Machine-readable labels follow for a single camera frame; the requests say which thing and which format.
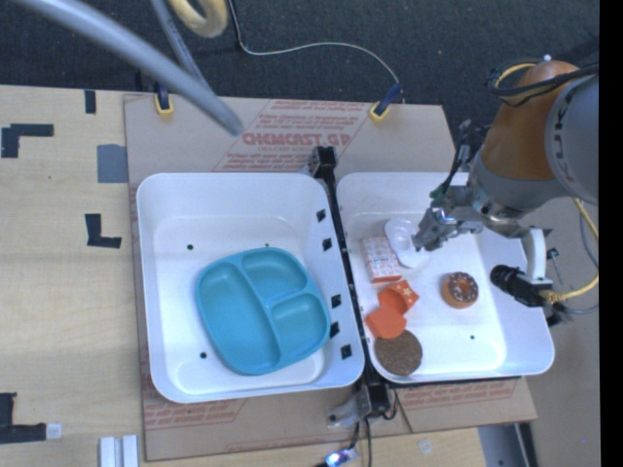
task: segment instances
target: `black fabric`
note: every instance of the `black fabric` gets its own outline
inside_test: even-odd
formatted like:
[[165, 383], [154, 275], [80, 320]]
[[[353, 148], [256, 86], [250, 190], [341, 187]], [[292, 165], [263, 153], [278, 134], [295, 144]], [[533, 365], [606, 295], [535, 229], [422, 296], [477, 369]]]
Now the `black fabric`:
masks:
[[[172, 57], [148, 0], [83, 0]], [[354, 44], [397, 74], [408, 103], [441, 104], [453, 136], [482, 125], [499, 101], [489, 72], [520, 56], [576, 65], [599, 60], [600, 0], [235, 0], [245, 45], [256, 52], [311, 42]], [[0, 84], [134, 90], [135, 68], [81, 36], [0, 0]], [[179, 29], [216, 93], [376, 102], [393, 80], [371, 56], [314, 48], [256, 57], [230, 25], [205, 40]]]

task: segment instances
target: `toy donut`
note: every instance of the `toy donut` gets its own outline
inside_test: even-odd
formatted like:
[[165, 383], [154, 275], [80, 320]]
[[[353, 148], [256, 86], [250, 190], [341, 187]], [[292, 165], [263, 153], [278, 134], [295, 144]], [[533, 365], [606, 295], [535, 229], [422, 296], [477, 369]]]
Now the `toy donut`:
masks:
[[478, 284], [470, 274], [455, 271], [444, 278], [441, 297], [452, 307], [472, 306], [478, 299]]

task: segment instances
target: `wooden surface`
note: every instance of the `wooden surface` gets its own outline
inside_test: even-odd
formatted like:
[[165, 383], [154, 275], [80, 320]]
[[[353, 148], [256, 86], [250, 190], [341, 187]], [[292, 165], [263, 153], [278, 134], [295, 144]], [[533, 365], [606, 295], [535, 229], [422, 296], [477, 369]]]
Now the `wooden surface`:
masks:
[[[0, 126], [53, 124], [0, 159], [0, 392], [15, 424], [60, 422], [62, 438], [1, 445], [3, 465], [96, 465], [101, 437], [142, 446], [128, 185], [98, 183], [96, 147], [125, 145], [123, 93], [0, 87]], [[85, 214], [121, 248], [89, 247]], [[158, 462], [176, 466], [313, 466], [337, 445]], [[360, 464], [367, 447], [361, 441]], [[375, 467], [484, 466], [476, 429], [373, 440]]]

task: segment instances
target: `brown round cookie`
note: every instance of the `brown round cookie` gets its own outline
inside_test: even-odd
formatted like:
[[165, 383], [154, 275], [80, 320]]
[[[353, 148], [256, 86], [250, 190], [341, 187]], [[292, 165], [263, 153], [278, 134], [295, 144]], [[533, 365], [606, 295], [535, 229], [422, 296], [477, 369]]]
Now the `brown round cookie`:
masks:
[[397, 338], [377, 338], [374, 351], [381, 365], [397, 376], [408, 376], [421, 363], [421, 344], [409, 331]]
[[441, 297], [452, 307], [472, 306], [478, 299], [478, 284], [469, 273], [455, 271], [444, 278]]

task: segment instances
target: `orange block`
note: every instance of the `orange block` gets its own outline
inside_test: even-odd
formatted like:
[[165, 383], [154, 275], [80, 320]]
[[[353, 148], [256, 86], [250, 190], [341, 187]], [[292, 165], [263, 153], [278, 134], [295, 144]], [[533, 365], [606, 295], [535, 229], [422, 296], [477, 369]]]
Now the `orange block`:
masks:
[[397, 338], [407, 327], [407, 319], [389, 305], [379, 306], [365, 322], [375, 338]]
[[405, 314], [420, 298], [406, 280], [401, 280], [386, 287], [379, 293], [379, 304], [391, 307], [400, 314]]

